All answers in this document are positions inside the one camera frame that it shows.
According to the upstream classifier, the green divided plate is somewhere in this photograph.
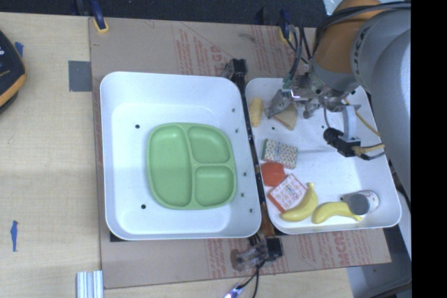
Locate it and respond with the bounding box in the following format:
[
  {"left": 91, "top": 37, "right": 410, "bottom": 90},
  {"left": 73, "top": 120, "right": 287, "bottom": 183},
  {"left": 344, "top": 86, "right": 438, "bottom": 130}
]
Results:
[{"left": 145, "top": 121, "right": 238, "bottom": 211}]

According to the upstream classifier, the white plastic tray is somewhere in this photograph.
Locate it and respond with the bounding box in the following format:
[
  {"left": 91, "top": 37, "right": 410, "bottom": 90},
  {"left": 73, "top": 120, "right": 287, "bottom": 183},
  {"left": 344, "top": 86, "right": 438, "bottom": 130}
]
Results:
[
  {"left": 244, "top": 77, "right": 402, "bottom": 235},
  {"left": 99, "top": 71, "right": 263, "bottom": 241}
]

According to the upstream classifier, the black cylinder on white bracket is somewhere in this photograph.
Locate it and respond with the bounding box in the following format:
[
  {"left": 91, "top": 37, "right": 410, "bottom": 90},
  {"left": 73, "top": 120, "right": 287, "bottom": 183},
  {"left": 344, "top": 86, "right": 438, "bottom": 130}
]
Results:
[{"left": 322, "top": 104, "right": 362, "bottom": 158}]

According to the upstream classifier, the red and white carton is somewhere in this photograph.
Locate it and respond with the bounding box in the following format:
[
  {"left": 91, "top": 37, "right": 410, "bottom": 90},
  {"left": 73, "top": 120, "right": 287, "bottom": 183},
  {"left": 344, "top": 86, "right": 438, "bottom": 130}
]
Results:
[{"left": 267, "top": 173, "right": 309, "bottom": 214}]

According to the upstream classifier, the yellow banana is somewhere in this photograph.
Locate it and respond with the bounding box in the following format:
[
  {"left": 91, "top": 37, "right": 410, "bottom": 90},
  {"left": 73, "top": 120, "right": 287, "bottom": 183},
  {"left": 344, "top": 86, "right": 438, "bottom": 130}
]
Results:
[
  {"left": 311, "top": 200, "right": 365, "bottom": 225},
  {"left": 280, "top": 181, "right": 320, "bottom": 223}
]

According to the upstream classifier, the black block with thin wires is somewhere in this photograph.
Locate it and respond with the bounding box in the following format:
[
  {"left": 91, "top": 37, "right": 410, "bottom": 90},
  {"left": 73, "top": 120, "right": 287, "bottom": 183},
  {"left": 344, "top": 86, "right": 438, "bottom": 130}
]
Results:
[
  {"left": 230, "top": 236, "right": 284, "bottom": 271},
  {"left": 222, "top": 58, "right": 249, "bottom": 80}
]

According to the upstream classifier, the yellow corn cob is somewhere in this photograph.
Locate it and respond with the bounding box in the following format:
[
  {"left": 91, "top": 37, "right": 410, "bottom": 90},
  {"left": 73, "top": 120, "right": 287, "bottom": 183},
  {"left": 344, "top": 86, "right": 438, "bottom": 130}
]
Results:
[{"left": 248, "top": 97, "right": 264, "bottom": 128}]

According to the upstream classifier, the orange packet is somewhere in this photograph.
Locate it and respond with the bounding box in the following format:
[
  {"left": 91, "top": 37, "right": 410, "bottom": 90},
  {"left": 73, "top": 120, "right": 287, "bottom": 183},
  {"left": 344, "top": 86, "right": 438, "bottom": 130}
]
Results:
[{"left": 260, "top": 161, "right": 288, "bottom": 188}]

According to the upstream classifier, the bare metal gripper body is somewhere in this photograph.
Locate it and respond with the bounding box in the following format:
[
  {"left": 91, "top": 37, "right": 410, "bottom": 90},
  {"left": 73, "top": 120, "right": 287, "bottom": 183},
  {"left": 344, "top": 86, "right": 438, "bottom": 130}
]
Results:
[{"left": 281, "top": 74, "right": 362, "bottom": 113}]

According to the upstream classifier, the brown cardboard board red print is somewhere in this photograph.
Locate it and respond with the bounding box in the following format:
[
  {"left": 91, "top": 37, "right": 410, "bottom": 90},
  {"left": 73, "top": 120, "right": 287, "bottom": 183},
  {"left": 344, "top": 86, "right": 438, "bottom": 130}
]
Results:
[{"left": 87, "top": 16, "right": 393, "bottom": 290}]

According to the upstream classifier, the thin black and white rod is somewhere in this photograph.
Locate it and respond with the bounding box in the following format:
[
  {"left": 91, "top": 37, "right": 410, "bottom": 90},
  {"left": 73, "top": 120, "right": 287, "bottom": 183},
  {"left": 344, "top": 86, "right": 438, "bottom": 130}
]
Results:
[{"left": 231, "top": 72, "right": 270, "bottom": 239}]

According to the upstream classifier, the white can with grey lid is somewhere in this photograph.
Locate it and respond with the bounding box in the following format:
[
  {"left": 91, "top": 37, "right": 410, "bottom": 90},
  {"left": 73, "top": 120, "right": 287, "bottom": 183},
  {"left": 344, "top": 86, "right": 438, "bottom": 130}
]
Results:
[{"left": 339, "top": 189, "right": 380, "bottom": 216}]

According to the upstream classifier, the tan triangular sandwich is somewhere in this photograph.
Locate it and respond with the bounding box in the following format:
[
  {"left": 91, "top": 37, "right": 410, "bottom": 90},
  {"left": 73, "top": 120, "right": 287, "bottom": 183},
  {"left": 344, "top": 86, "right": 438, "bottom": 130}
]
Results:
[{"left": 272, "top": 102, "right": 299, "bottom": 131}]

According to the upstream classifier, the white carton with colourful print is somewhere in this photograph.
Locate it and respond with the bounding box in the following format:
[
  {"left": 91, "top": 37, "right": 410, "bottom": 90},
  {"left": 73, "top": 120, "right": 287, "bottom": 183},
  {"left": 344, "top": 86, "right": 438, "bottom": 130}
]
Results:
[{"left": 261, "top": 137, "right": 300, "bottom": 170}]

